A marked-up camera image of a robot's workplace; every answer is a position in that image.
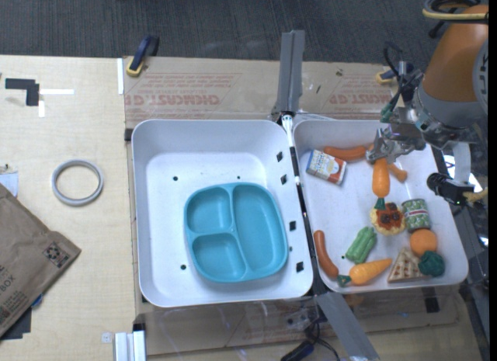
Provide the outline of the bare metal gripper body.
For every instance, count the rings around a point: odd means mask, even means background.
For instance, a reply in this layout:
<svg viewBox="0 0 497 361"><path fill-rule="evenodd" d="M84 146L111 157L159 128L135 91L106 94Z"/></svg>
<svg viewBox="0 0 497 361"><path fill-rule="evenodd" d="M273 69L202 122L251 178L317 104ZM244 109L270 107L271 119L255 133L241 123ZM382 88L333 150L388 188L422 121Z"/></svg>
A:
<svg viewBox="0 0 497 361"><path fill-rule="evenodd" d="M387 124L383 129L388 150L390 141L409 142L414 145L413 151L421 151L427 144L443 148L443 111L437 105L386 105L382 122Z"/></svg>

